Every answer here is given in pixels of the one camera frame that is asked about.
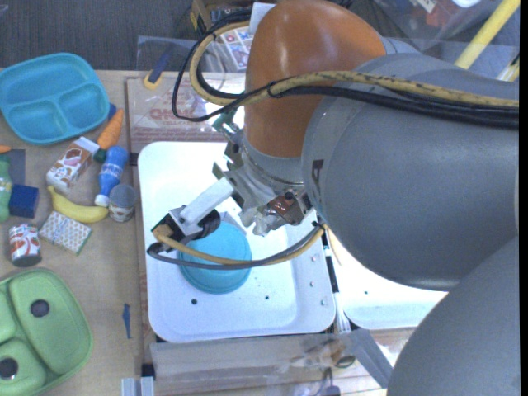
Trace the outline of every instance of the small carton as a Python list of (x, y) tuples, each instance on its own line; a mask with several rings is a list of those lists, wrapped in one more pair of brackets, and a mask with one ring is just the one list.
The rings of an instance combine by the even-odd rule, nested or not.
[(46, 174), (48, 185), (67, 195), (92, 164), (93, 155), (98, 149), (99, 145), (83, 136), (73, 141)]
[(39, 237), (45, 241), (79, 254), (92, 234), (92, 228), (64, 214), (52, 211), (39, 230)]

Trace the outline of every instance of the yellow banana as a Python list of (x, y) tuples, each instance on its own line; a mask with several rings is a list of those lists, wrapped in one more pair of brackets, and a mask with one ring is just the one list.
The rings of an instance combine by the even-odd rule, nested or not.
[(77, 220), (81, 223), (96, 223), (108, 215), (108, 209), (106, 207), (75, 204), (65, 196), (57, 193), (54, 186), (48, 186), (48, 191), (51, 194), (53, 209), (66, 215), (70, 219)]

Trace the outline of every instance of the blue divided plate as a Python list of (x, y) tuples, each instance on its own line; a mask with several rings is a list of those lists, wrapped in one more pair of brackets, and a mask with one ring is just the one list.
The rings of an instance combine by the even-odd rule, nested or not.
[(0, 72), (0, 111), (13, 131), (34, 145), (54, 144), (95, 129), (110, 102), (83, 58), (55, 53)]

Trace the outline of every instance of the gray carpet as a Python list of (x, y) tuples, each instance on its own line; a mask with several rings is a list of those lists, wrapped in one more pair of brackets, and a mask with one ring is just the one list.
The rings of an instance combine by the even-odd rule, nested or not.
[[(349, 3), (381, 35), (405, 37), (372, 0)], [(8, 9), (0, 17), (0, 68), (66, 51), (96, 69), (136, 69), (140, 36), (196, 39), (188, 19), (191, 0), (0, 0), (1, 5)], [(481, 25), (450, 40), (468, 42)], [(493, 43), (518, 48), (519, 30), (517, 11)]]

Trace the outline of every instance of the printed packaging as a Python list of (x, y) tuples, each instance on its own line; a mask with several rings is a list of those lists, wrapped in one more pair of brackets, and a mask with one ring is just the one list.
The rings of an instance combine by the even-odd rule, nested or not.
[(92, 164), (93, 155), (98, 149), (99, 145), (84, 137), (73, 141), (46, 174), (48, 185), (67, 195)]
[(39, 229), (31, 224), (18, 224), (9, 229), (11, 261), (18, 267), (38, 264), (40, 255)]
[(81, 252), (91, 234), (91, 228), (57, 211), (52, 211), (39, 231), (45, 241), (75, 254)]

